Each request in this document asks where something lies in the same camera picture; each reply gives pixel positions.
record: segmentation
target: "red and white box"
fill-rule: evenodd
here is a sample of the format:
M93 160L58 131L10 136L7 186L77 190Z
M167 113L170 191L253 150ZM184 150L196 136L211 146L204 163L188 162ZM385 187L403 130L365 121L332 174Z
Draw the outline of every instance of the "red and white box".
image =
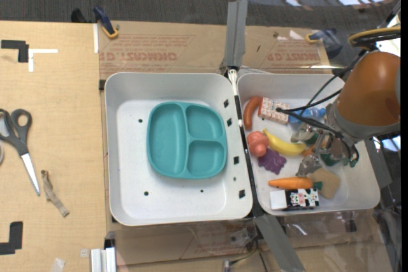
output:
M282 108L286 110L289 109L289 105L269 99L267 97L262 97L258 108L258 116L286 125L289 121L289 115L286 115L282 112L277 112L276 108Z

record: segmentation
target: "toy sausage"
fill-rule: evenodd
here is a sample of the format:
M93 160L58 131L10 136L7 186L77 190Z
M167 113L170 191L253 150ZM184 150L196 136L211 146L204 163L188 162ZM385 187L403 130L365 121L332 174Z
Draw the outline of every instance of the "toy sausage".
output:
M261 102L261 98L259 96L254 96L249 99L247 105L245 106L244 109L244 126L246 129L251 129L252 128L252 115L254 114L254 111L256 108L259 106L259 103Z

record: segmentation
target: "teal plate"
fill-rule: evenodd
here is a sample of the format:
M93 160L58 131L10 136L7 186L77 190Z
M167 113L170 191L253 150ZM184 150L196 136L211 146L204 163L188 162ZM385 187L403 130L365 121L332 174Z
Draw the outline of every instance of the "teal plate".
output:
M202 179L217 175L227 158L221 116L195 103L157 105L147 126L147 156L152 167L167 177Z

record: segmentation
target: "beige strip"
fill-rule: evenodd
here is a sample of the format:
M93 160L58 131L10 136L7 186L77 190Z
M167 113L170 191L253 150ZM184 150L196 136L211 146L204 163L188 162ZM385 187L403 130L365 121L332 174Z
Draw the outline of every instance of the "beige strip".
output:
M41 177L43 179L43 185L44 185L44 191L45 191L45 198L47 201L51 201L52 204L54 204L57 209L60 211L63 217L66 217L69 214L69 211L66 209L66 207L61 203L59 198L56 196L54 191L52 190L52 184L49 179L49 173L47 170L42 170L41 171Z

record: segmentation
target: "toy carrot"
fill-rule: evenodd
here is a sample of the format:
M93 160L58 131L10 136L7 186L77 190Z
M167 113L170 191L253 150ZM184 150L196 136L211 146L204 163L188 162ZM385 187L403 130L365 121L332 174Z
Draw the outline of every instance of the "toy carrot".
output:
M288 177L270 180L268 182L269 186L274 186L282 189L309 189L317 188L321 189L322 183L314 183L310 178L307 177Z

